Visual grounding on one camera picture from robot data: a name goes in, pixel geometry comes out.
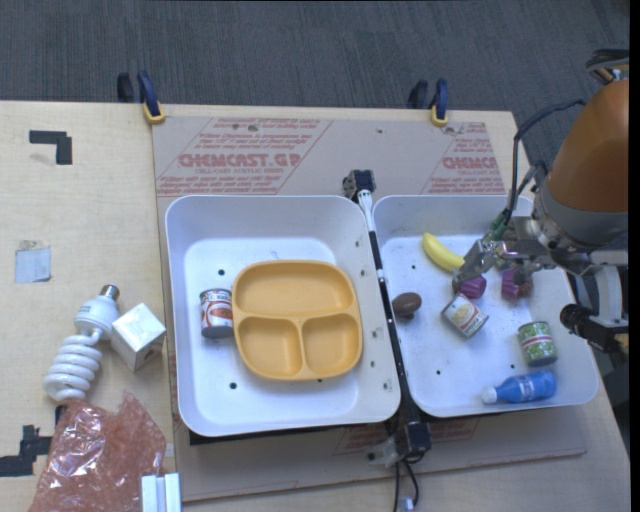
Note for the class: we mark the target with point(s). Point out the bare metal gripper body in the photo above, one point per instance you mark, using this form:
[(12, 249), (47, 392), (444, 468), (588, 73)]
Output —
[(537, 245)]

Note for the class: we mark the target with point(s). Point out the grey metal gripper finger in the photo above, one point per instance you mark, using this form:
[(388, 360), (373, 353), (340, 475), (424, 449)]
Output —
[(475, 262), (526, 270)]

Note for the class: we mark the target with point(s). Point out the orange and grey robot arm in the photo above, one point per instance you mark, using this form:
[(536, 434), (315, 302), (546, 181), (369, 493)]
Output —
[(592, 160)]

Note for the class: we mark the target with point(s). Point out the purple toy cupcake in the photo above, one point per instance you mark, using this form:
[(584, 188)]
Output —
[(511, 290), (474, 287)]

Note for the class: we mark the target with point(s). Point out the yellow banana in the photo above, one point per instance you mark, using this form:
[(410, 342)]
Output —
[(437, 252)]

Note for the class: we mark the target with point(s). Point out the yellow and white can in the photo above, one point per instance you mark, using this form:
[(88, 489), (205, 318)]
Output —
[(464, 315)]

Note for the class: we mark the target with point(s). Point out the green and white can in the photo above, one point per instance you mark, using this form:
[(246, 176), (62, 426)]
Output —
[(537, 344)]

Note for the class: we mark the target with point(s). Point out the brown toy mushroom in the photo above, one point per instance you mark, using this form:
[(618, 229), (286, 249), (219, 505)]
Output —
[(406, 302)]

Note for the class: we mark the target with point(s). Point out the thin black and white rod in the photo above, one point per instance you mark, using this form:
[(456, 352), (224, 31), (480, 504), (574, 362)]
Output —
[(385, 295)]

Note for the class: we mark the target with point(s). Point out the blue bottle white cap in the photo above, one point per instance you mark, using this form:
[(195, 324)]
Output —
[(527, 387)]

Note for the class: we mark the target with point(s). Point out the white plastic tray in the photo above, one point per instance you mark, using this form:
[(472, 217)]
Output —
[(210, 400), (450, 385)]

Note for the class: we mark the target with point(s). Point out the yellow divided plate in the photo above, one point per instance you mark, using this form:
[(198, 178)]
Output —
[(295, 300)]

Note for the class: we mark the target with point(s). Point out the brown cardboard board red print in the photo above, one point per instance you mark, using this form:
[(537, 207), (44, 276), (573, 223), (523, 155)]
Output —
[(260, 150)]

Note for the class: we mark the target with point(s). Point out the red and white can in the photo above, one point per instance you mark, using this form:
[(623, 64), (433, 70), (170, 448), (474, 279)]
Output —
[(216, 312)]

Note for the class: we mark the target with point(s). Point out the white cube box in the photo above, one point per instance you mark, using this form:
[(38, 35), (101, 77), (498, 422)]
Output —
[(137, 335)]

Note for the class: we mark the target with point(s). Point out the white spiral light bulb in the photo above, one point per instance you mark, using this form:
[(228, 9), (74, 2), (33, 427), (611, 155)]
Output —
[(75, 360)]

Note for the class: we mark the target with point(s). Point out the pink bubble wrap sheet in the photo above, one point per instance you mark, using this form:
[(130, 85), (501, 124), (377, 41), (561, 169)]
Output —
[(95, 455)]

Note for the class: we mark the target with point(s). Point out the black cylinder on white bracket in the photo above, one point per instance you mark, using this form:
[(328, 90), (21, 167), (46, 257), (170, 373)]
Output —
[(590, 327)]

